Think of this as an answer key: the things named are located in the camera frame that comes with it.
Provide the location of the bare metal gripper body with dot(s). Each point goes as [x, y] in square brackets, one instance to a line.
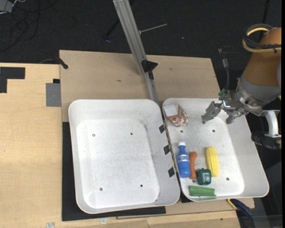
[240, 102]

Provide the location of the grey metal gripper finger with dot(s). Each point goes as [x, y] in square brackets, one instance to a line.
[231, 118]
[210, 114]

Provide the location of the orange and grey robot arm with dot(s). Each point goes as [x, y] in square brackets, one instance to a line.
[263, 65]

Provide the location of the white plastic tray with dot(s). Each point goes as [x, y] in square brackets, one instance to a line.
[118, 155]
[228, 136]

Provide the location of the white and red carton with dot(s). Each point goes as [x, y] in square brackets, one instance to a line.
[177, 115]

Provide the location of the yellow corn cob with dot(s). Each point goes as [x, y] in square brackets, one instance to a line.
[212, 161]

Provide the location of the orange sausage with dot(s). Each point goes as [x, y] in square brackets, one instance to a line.
[192, 164]

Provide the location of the blue plastic bottle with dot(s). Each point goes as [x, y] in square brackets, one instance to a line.
[183, 161]

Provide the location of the pale wood board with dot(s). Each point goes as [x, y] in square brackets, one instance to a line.
[137, 84]

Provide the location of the black cylinder on white bracket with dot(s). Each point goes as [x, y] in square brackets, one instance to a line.
[267, 132]

